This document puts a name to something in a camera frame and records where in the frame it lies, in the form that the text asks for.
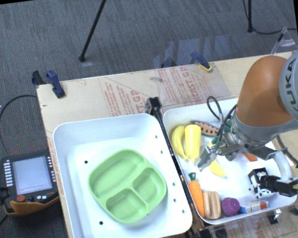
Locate purple grapes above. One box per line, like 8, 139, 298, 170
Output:
220, 195, 242, 218

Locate red watermelon slice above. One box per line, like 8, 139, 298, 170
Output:
191, 117, 221, 140

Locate black cylinder on white bracket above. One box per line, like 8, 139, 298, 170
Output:
253, 147, 298, 202

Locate black and white carton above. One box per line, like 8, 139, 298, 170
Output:
246, 166, 272, 200

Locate white plastic tray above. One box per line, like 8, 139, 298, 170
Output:
160, 91, 298, 231
50, 107, 197, 238

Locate small orange sausage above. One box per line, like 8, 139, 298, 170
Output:
244, 150, 258, 163

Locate orange carrot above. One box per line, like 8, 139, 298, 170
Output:
186, 171, 207, 220

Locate blue white orange carton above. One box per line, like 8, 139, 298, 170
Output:
238, 198, 270, 215

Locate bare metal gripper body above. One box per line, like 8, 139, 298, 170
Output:
208, 129, 248, 164

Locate small yellow banana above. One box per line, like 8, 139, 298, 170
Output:
207, 157, 227, 180

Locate green divided plate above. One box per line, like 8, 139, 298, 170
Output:
83, 143, 172, 229

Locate brown cardboard board red print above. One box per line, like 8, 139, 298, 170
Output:
35, 48, 298, 238

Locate tan hot dog bun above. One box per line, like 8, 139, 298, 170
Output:
201, 188, 224, 222

